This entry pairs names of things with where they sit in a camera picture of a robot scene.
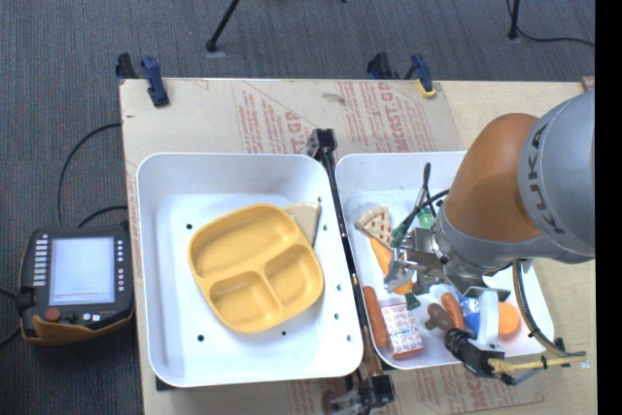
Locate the black cylinder on white bracket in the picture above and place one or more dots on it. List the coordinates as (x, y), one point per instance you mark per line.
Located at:
(488, 321)

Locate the orange round biscuit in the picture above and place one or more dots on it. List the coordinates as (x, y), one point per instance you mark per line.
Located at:
(509, 320)

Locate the brown cardboard board, red print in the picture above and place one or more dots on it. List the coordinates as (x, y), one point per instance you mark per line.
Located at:
(272, 116)

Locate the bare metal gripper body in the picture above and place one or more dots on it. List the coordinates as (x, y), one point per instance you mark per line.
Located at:
(424, 248)

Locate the blue and white can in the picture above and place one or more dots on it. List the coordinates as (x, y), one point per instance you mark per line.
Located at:
(469, 313)

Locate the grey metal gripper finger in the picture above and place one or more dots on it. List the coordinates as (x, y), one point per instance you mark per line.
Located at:
(397, 276)
(425, 283)

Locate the beige bread slice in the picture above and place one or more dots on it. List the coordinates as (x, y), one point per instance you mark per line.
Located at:
(307, 216)

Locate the yellow divided plate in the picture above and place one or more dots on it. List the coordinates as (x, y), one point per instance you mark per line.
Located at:
(252, 267)

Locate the pizza slice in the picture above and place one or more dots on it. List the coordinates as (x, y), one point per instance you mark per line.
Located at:
(376, 223)

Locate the orange carrot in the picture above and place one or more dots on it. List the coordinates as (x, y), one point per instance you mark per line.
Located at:
(381, 255)

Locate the thin black and white rod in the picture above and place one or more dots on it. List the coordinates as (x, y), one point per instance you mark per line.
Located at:
(346, 238)

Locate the brown toy mushroom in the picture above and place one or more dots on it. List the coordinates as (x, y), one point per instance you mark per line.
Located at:
(438, 317)

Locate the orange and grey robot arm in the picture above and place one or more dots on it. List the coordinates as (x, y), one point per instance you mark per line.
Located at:
(491, 189)

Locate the orange and white carton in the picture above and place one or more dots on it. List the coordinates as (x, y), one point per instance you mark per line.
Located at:
(402, 331)

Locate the orange sausage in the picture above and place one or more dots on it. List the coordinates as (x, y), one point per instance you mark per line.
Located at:
(375, 316)
(453, 308)

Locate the white plastic tray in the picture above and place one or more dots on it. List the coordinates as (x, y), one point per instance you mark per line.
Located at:
(369, 175)
(175, 355)

